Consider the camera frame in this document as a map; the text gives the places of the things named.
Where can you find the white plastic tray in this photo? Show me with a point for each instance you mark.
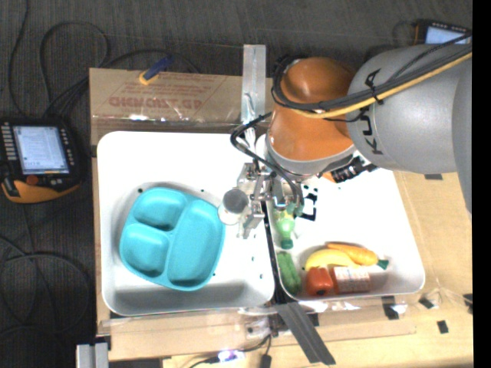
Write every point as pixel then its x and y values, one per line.
pixel 364 213
pixel 165 155

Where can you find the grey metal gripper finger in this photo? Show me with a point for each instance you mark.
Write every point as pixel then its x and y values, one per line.
pixel 258 215
pixel 245 228

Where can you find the orange carrot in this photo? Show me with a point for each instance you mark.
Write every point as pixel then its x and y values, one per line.
pixel 356 253

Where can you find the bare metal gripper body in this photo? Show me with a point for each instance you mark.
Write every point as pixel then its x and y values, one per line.
pixel 256 178

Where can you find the blue divided plate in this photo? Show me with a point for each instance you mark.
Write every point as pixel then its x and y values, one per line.
pixel 192 240

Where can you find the green toy cucumber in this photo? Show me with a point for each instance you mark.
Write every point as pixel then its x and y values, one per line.
pixel 289 274

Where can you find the brown cardboard board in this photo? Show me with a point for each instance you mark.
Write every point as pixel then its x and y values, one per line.
pixel 126 98

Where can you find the green plastic bottle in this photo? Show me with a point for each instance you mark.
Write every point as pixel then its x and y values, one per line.
pixel 285 226

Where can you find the small white can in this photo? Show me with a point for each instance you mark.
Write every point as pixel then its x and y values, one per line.
pixel 230 209

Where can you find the yellow banana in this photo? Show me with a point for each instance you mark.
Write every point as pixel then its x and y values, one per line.
pixel 326 258

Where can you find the black cylinder on white bracket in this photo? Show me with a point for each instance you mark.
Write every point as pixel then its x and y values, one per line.
pixel 347 171

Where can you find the red toy pepper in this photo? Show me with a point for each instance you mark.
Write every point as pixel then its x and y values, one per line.
pixel 318 281

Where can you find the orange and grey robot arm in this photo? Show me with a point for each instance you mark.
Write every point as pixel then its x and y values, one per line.
pixel 406 121

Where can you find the thin black rod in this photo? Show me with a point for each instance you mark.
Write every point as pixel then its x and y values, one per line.
pixel 273 244

